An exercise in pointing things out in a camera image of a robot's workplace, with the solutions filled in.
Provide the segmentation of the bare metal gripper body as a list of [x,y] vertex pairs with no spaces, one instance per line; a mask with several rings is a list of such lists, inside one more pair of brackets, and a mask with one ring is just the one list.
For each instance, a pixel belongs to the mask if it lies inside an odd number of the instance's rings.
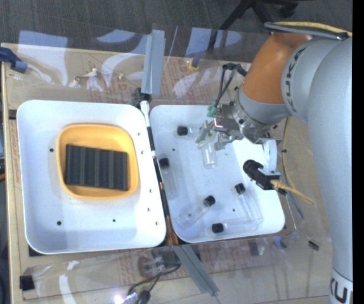
[[233,136],[233,141],[244,138],[252,143],[264,143],[271,138],[270,128],[277,123],[277,105],[250,103],[222,104],[214,115],[214,131]]

